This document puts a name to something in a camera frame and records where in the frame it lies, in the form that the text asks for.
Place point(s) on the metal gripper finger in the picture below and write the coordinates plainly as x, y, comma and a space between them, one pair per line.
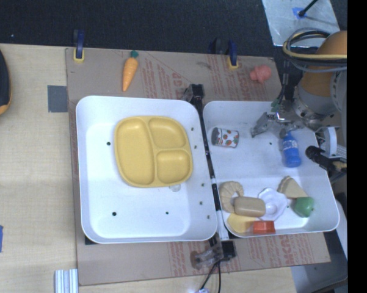
262, 124
287, 130

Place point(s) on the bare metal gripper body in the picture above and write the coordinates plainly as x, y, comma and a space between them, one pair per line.
305, 117

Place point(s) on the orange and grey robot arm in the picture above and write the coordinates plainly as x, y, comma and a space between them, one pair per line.
323, 72

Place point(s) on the blue bottle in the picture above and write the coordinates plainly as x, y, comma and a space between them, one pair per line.
291, 151

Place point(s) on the white can with strawberry print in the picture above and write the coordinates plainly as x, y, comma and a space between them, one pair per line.
227, 138

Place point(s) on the white plastic tray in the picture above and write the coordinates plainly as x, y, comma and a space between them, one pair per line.
134, 215
256, 163

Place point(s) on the pink toy figure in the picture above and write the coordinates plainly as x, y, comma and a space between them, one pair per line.
260, 73

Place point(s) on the beige sandwich wedge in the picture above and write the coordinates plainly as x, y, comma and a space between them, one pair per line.
291, 188

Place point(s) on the thin black and white rod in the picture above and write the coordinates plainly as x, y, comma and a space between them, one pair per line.
208, 154

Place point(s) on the white fried egg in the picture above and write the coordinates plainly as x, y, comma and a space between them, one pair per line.
273, 203

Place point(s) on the beige croissant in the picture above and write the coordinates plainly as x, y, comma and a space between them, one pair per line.
227, 191

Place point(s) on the green pepper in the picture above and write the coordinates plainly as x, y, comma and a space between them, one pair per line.
303, 207

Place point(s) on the tan bread loaf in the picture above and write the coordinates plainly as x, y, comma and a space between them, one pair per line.
249, 207

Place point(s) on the orange red block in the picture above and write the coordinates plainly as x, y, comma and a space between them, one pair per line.
264, 227

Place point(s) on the yellow cheese slice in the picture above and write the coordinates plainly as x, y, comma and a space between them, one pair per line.
239, 223

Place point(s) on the yellow divided plate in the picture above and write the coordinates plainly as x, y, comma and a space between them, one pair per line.
134, 154

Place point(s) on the orange carrot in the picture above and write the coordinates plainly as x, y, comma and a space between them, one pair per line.
129, 70

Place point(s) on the brown cardboard board red print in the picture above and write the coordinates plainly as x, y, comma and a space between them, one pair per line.
110, 264

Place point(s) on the black cylinder on white bracket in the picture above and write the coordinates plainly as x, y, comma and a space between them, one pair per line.
319, 156

